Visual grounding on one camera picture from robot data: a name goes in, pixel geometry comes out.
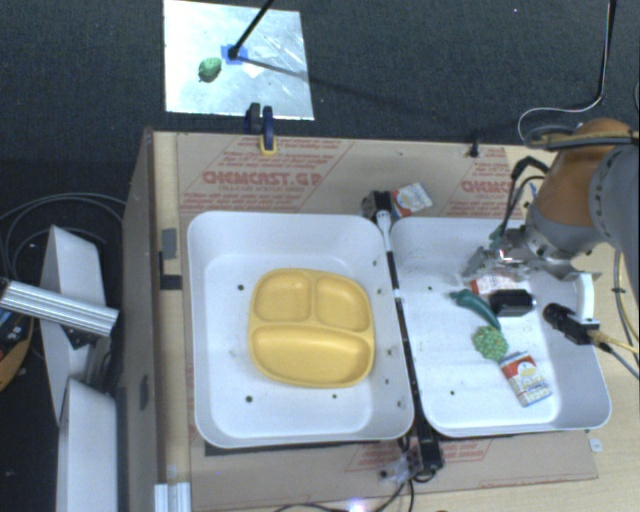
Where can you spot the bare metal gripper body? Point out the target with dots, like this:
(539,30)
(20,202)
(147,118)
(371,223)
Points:
(531,248)

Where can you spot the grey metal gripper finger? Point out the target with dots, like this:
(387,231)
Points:
(475,261)
(511,269)

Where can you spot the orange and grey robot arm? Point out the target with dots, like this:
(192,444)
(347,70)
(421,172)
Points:
(570,185)

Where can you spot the red and white packet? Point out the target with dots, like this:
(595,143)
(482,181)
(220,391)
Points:
(484,285)

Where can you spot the teal green toy pepper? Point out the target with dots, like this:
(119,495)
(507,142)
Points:
(475,305)

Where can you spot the green toy grapes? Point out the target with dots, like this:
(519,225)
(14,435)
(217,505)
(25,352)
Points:
(491,342)

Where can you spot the thin black and white rod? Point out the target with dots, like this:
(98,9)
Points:
(400,310)

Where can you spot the white blue and yellow carton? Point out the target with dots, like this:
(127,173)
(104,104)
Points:
(411,198)

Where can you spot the red and white carton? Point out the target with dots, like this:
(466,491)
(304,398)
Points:
(525,379)

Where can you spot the white plastic tray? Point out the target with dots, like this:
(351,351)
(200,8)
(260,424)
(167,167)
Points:
(465,395)
(225,325)

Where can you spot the yellow divided plate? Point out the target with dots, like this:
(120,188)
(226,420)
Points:
(310,345)

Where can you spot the brown cardboard board red print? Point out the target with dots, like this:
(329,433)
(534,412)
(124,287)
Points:
(300,170)

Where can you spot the green toy fruit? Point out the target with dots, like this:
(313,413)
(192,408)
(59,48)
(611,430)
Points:
(210,69)

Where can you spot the black cylinder on white bracket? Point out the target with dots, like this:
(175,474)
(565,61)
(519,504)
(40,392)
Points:
(567,320)

